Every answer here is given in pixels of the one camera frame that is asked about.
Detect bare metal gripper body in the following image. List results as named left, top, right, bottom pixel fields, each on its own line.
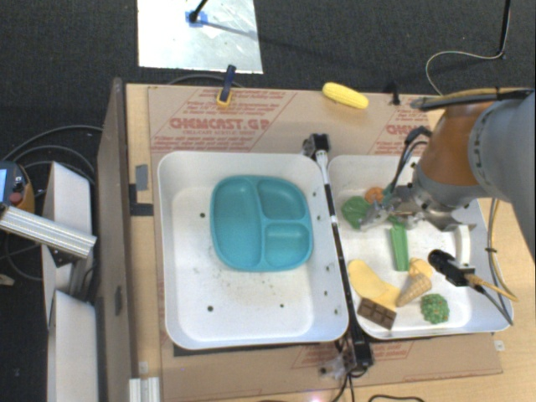
left=388, top=184, right=478, bottom=232

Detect green lettuce leaf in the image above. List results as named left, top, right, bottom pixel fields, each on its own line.
left=340, top=195, right=373, bottom=230

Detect green celery stalk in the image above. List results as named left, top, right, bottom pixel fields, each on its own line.
left=388, top=215, right=411, bottom=273

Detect white plastic tray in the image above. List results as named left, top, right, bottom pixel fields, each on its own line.
left=157, top=150, right=351, bottom=351
left=327, top=153, right=514, bottom=340

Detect thin black and white rod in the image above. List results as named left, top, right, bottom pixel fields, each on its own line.
left=315, top=150, right=366, bottom=352

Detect yellow potato chip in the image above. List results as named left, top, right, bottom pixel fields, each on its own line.
left=348, top=259, right=401, bottom=310

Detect tan ice cream cone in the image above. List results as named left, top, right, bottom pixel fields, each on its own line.
left=394, top=257, right=434, bottom=308

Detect brown chocolate bar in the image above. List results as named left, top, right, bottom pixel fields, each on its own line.
left=356, top=297, right=398, bottom=331

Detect green broccoli floret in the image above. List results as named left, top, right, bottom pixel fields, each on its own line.
left=420, top=293, right=451, bottom=326

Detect yellow corn cob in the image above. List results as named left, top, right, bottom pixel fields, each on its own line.
left=322, top=81, right=370, bottom=111

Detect blue divided plate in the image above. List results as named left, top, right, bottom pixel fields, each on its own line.
left=209, top=174, right=314, bottom=273

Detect brown cardboard board red print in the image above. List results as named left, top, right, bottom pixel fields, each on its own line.
left=147, top=85, right=504, bottom=394

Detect black block with thin wires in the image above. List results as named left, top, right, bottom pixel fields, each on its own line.
left=334, top=336, right=374, bottom=377
left=302, top=132, right=332, bottom=157

